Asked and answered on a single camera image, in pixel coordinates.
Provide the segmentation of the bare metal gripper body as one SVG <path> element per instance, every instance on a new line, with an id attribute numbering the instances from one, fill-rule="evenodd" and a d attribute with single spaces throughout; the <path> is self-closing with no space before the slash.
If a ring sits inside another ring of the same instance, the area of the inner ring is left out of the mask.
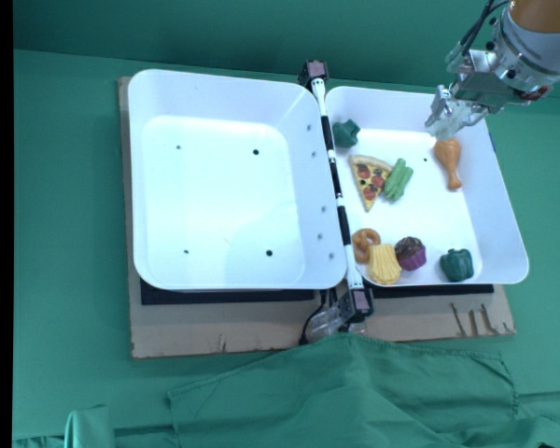
<path id="1" fill-rule="evenodd" d="M 560 33 L 527 30 L 497 21 L 488 49 L 469 49 L 455 64 L 453 97 L 496 113 L 528 105 L 560 82 Z"/>

